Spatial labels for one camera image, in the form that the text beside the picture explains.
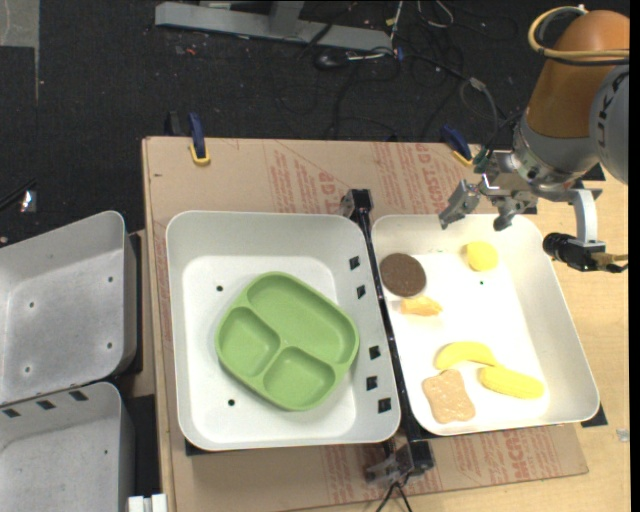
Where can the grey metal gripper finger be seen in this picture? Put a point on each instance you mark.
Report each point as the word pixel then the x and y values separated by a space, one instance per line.
pixel 457 205
pixel 506 214

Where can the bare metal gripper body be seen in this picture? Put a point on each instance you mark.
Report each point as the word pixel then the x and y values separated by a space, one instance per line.
pixel 520 187

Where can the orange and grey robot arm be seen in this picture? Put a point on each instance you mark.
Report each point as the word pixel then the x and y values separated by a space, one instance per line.
pixel 560 90

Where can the yellow lemon half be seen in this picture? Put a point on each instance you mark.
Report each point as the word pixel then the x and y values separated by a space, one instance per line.
pixel 481 256

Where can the brown round biscuit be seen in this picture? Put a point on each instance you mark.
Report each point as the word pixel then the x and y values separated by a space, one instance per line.
pixel 402 274

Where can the white plastic tray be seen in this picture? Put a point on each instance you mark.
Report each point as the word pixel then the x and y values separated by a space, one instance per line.
pixel 505 310
pixel 60 455
pixel 200 350
pixel 60 305

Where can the orange toy food piece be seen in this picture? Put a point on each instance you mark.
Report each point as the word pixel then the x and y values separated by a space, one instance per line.
pixel 421 306

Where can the yellow banana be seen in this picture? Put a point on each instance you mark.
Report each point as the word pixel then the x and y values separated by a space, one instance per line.
pixel 465 352

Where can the thin black rod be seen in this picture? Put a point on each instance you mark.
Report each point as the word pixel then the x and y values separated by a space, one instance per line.
pixel 395 350

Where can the yellow corn cob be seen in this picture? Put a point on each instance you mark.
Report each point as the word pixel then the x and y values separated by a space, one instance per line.
pixel 512 382

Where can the brown cardboard board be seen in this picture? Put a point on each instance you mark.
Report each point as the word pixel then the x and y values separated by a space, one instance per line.
pixel 280 170

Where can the tan bread slice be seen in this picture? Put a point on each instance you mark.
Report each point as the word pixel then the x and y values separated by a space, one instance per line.
pixel 448 397

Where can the green divided plate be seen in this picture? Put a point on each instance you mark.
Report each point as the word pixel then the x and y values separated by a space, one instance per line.
pixel 287 340

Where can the black cylinder on white bracket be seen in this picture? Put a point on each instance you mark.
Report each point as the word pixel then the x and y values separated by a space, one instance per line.
pixel 570 250

